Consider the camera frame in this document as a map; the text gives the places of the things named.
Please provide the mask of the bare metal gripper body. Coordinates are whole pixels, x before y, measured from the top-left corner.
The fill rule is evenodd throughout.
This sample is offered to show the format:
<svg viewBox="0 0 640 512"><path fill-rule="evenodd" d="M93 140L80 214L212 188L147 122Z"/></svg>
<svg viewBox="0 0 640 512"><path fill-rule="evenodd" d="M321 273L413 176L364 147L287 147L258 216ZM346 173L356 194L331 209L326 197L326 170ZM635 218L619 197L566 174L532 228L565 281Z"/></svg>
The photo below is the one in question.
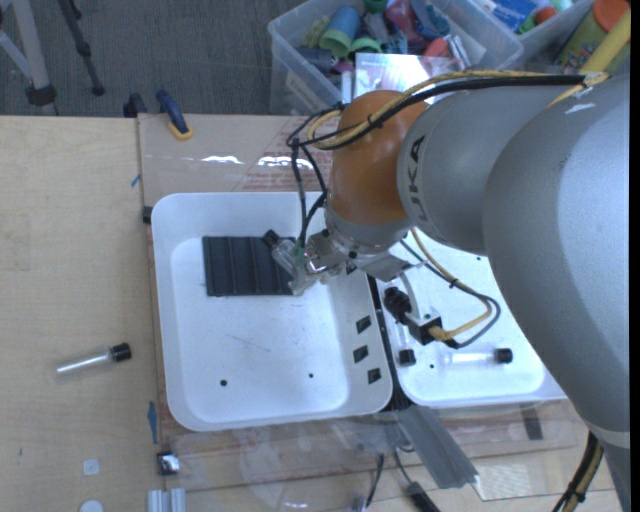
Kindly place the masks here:
<svg viewBox="0 0 640 512"><path fill-rule="evenodd" d="M357 269L354 260L343 251L343 247L326 230L307 239L304 254L304 268L311 274L320 276L327 267L344 266L346 274Z"/></svg>

